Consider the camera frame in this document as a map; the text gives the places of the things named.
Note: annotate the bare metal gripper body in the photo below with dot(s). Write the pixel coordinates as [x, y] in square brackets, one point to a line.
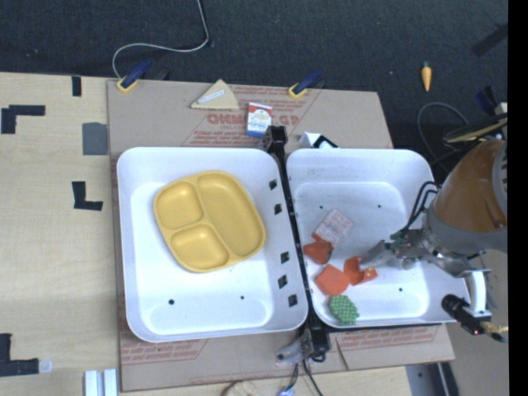
[420, 250]

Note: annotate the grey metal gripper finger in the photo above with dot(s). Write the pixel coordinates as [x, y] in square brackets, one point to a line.
[381, 256]

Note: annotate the curved orange toy piece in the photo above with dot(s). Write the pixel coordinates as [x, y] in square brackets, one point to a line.
[352, 270]

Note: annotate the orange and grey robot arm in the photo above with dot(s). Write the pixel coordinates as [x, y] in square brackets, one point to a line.
[470, 196]

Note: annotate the flat orange square toy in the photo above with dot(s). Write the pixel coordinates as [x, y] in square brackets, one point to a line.
[331, 281]

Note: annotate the orange toy with green stem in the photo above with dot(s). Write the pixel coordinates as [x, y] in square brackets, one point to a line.
[317, 252]

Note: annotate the green grapes toy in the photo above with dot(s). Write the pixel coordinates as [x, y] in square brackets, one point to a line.
[343, 309]

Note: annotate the white plastic tray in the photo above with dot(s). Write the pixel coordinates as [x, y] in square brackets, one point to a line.
[206, 303]
[371, 171]

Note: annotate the thin black rod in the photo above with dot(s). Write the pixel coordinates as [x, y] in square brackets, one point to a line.
[293, 221]

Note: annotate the white and black packet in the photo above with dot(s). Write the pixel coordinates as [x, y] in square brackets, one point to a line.
[309, 138]

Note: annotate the yellow divided plate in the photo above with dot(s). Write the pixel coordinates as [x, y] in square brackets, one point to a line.
[222, 208]

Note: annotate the orange carrot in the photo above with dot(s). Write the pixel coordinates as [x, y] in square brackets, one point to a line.
[426, 76]

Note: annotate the red white blue carton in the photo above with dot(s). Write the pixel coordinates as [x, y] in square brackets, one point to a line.
[259, 120]

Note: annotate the tan triangular bread slice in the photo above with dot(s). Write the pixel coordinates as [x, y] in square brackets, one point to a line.
[218, 99]

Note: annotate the brown cardboard board, red print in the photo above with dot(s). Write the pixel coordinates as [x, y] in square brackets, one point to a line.
[156, 126]

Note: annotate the black cylinder on white bracket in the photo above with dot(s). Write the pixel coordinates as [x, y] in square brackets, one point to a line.
[476, 291]

